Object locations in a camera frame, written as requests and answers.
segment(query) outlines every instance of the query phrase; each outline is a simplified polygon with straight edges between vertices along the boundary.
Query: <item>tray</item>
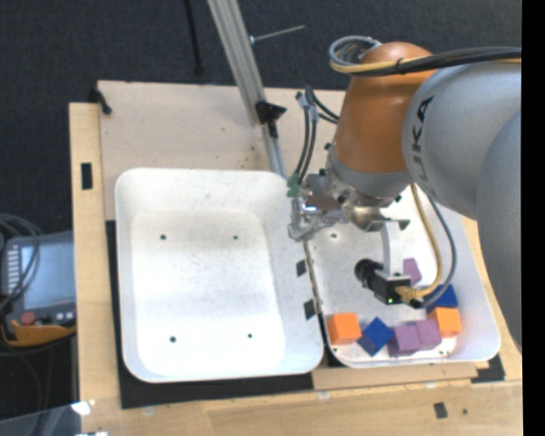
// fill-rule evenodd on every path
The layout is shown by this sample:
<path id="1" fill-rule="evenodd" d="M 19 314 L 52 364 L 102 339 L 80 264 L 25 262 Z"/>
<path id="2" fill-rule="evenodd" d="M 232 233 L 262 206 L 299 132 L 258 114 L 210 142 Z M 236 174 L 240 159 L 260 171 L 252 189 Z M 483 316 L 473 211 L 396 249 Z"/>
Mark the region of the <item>tray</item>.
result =
<path id="1" fill-rule="evenodd" d="M 145 382 L 306 373 L 323 355 L 311 281 L 266 171 L 136 168 L 115 186 L 124 362 Z"/>

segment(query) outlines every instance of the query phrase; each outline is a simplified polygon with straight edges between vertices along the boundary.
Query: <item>toy block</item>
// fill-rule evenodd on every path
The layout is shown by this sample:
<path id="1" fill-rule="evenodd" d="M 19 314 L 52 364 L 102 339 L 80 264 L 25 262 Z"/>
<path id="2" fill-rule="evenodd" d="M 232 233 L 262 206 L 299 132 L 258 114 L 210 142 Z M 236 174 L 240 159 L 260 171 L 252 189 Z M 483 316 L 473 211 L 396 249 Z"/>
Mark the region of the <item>toy block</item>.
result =
<path id="1" fill-rule="evenodd" d="M 391 356 L 410 355 L 421 347 L 418 328 L 414 323 L 393 327 L 393 336 L 388 342 Z"/>
<path id="2" fill-rule="evenodd" d="M 420 349 L 428 351 L 442 342 L 442 336 L 438 329 L 438 323 L 433 318 L 418 320 L 415 322 L 418 328 L 418 337 L 420 338 Z"/>
<path id="3" fill-rule="evenodd" d="M 371 356 L 375 355 L 393 336 L 393 330 L 382 320 L 375 317 L 362 331 L 363 336 L 357 341 Z"/>
<path id="4" fill-rule="evenodd" d="M 434 295 L 437 295 L 438 292 L 442 289 L 442 286 L 438 286 L 434 292 L 430 295 L 427 295 L 424 300 L 428 301 Z M 448 308 L 458 308 L 458 299 L 456 298 L 456 292 L 454 292 L 454 286 L 450 284 L 444 293 L 436 299 L 433 303 L 426 307 L 426 312 L 430 313 L 436 307 L 448 307 Z"/>
<path id="5" fill-rule="evenodd" d="M 362 337 L 362 328 L 353 312 L 335 313 L 327 321 L 327 333 L 332 345 L 345 345 Z"/>
<path id="6" fill-rule="evenodd" d="M 436 307 L 428 313 L 428 318 L 436 320 L 442 338 L 454 337 L 462 331 L 461 316 L 458 309 Z"/>
<path id="7" fill-rule="evenodd" d="M 418 268 L 418 263 L 416 259 L 406 258 L 403 261 L 403 272 L 410 276 L 410 286 L 413 286 L 419 280 L 421 280 L 420 268 Z"/>

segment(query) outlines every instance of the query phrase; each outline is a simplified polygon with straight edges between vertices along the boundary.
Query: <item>black floor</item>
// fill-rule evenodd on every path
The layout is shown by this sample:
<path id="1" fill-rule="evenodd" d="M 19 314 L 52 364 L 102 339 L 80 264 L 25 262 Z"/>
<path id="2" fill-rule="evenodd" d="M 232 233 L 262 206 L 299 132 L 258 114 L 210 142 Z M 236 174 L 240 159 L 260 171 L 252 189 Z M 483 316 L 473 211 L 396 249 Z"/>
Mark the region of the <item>black floor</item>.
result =
<path id="1" fill-rule="evenodd" d="M 432 52 L 521 45 L 522 0 L 238 1 L 252 35 L 306 26 L 255 46 L 270 87 L 345 89 L 327 57 L 344 35 Z M 203 77 L 183 0 L 0 0 L 0 213 L 72 227 L 67 108 L 97 80 L 233 83 L 206 0 L 191 2 Z M 27 360 L 0 358 L 0 420 L 74 399 L 68 344 Z"/>

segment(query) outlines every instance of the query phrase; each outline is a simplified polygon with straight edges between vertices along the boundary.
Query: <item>orange cube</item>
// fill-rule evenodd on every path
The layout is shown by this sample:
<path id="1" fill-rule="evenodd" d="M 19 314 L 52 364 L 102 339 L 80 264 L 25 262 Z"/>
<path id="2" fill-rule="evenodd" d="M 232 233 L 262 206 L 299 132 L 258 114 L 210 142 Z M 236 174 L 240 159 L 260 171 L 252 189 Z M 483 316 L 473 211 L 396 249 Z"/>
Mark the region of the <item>orange cube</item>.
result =
<path id="1" fill-rule="evenodd" d="M 436 320 L 440 336 L 443 338 L 454 337 L 462 331 L 461 316 L 456 308 L 436 307 L 428 313 L 428 318 Z"/>
<path id="2" fill-rule="evenodd" d="M 327 321 L 327 332 L 332 345 L 356 342 L 362 337 L 362 328 L 357 320 L 357 313 L 335 313 Z"/>

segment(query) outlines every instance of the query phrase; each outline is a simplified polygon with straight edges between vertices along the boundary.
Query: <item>purple block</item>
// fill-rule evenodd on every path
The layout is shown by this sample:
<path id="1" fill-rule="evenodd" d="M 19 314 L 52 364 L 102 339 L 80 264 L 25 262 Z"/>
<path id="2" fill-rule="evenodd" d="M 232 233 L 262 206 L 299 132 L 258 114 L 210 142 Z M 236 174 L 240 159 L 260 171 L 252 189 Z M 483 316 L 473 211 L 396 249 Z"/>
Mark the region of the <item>purple block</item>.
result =
<path id="1" fill-rule="evenodd" d="M 420 336 L 415 323 L 393 327 L 393 337 L 388 343 L 390 355 L 410 355 L 421 348 Z"/>
<path id="2" fill-rule="evenodd" d="M 393 330 L 380 318 L 373 321 L 363 329 L 363 336 L 357 341 L 361 347 L 371 356 L 375 355 L 393 336 Z"/>
<path id="3" fill-rule="evenodd" d="M 418 268 L 418 263 L 416 259 L 406 258 L 403 261 L 403 272 L 410 276 L 410 286 L 413 286 L 421 279 L 420 268 Z"/>
<path id="4" fill-rule="evenodd" d="M 419 320 L 416 323 L 418 337 L 420 338 L 420 348 L 423 351 L 433 349 L 442 342 L 438 323 L 433 318 Z"/>

